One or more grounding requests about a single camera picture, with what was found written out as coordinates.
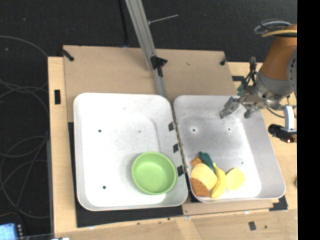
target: screen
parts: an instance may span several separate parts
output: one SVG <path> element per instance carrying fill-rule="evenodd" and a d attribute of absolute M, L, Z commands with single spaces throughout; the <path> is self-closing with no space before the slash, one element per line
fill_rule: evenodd
<path fill-rule="evenodd" d="M 8 223 L 0 225 L 0 240 L 16 240 L 16 224 Z"/>

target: metal pole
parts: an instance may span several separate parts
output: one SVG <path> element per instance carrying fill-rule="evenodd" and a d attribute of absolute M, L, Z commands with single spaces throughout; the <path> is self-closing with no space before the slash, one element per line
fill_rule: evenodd
<path fill-rule="evenodd" d="M 167 94 L 163 76 L 159 73 L 159 70 L 154 69 L 151 61 L 151 58 L 156 57 L 157 54 L 142 1 L 125 0 L 125 3 L 128 8 L 140 47 L 143 51 L 146 66 L 149 70 L 153 71 L 158 94 L 166 98 Z"/>

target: banana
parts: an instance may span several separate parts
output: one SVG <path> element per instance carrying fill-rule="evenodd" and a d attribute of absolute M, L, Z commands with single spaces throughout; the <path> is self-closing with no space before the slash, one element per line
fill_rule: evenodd
<path fill-rule="evenodd" d="M 226 185 L 227 185 L 227 180 L 226 180 L 226 173 L 221 170 L 219 167 L 217 167 L 216 163 L 213 163 L 215 175 L 217 177 L 217 182 L 214 186 L 214 188 L 211 191 L 211 197 L 212 198 L 217 198 L 221 196 L 225 190 L 226 190 Z"/>

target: sink basin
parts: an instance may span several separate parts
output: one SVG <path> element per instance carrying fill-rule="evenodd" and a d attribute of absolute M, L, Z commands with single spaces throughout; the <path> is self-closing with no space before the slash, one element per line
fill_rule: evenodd
<path fill-rule="evenodd" d="M 73 113 L 77 198 L 84 208 L 128 210 L 185 202 L 188 187 L 169 101 L 159 95 L 82 93 Z M 176 182 L 169 192 L 143 193 L 132 178 L 134 160 L 150 151 L 174 164 Z"/>
<path fill-rule="evenodd" d="M 191 174 L 192 159 L 204 152 L 225 172 L 238 167 L 246 178 L 242 187 L 226 190 L 218 198 L 196 198 L 203 203 L 215 203 L 282 197 L 286 186 L 261 111 L 246 119 L 246 109 L 240 105 L 221 119 L 219 112 L 229 98 L 183 95 L 173 104 L 187 174 Z"/>

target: green bowl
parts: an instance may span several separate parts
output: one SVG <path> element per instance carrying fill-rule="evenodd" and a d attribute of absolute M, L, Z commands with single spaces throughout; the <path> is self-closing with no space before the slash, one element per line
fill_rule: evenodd
<path fill-rule="evenodd" d="M 134 160 L 131 172 L 136 186 L 150 195 L 167 193 L 176 184 L 174 164 L 167 156 L 158 152 L 140 154 Z"/>

